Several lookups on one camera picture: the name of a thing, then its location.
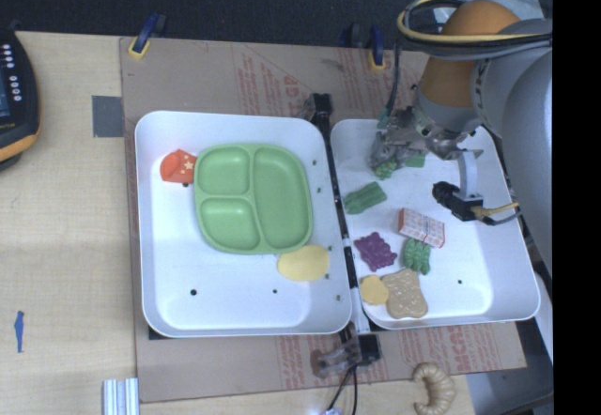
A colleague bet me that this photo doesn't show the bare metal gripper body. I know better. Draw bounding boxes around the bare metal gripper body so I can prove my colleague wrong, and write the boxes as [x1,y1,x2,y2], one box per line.
[379,106,485,161]

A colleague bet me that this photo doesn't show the green grapes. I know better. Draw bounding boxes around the green grapes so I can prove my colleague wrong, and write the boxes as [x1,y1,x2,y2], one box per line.
[373,158,401,181]

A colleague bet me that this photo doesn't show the green bean bundle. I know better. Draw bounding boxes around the green bean bundle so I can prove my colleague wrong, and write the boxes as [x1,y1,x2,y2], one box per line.
[342,180,389,216]

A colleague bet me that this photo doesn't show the thin black and white rod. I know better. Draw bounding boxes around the thin black and white rod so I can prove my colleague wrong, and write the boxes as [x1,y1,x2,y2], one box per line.
[316,111,371,335]

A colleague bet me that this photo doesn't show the orange and white carton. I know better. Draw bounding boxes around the orange and white carton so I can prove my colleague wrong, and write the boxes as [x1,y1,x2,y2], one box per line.
[397,207,446,250]

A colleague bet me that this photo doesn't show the purple grapes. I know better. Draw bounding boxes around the purple grapes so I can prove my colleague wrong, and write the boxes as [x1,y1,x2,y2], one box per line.
[352,231,399,273]

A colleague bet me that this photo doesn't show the green pea pods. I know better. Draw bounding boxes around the green pea pods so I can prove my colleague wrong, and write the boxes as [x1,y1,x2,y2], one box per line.
[400,237,432,277]

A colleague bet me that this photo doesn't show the green divided plate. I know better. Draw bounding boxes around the green divided plate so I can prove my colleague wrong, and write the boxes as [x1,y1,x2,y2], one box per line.
[193,143,315,257]

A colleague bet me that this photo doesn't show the yellow potato crisp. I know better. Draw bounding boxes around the yellow potato crisp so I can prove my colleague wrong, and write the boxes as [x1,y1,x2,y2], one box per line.
[276,243,331,284]

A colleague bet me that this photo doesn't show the white plastic tray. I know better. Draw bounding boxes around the white plastic tray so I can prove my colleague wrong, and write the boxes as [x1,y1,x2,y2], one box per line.
[329,117,542,331]
[134,110,354,339]

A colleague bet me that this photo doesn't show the small yellow crisp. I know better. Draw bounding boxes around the small yellow crisp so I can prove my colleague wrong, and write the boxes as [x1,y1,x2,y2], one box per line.
[359,274,391,307]

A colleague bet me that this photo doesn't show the tan bread slice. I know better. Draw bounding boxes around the tan bread slice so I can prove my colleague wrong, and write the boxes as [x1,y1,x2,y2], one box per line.
[380,268,429,321]

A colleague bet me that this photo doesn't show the brown cardboard board red print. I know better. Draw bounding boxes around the brown cardboard board red print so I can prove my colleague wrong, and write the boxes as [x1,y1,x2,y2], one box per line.
[118,36,529,405]

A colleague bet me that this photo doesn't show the orange packet with yellow stars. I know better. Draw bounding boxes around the orange packet with yellow stars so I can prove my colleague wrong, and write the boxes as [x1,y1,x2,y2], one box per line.
[159,147,199,185]

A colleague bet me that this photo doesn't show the tan croissant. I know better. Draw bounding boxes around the tan croissant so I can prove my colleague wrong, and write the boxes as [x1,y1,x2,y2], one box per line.
[411,361,457,415]

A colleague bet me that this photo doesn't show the black block with thin wires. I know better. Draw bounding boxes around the black block with thin wires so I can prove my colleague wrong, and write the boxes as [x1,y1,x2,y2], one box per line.
[310,332,382,379]
[302,93,335,124]

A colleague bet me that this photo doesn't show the black cylinder on white bracket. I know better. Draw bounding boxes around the black cylinder on white bracket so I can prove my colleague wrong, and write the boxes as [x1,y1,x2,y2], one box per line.
[431,147,485,223]

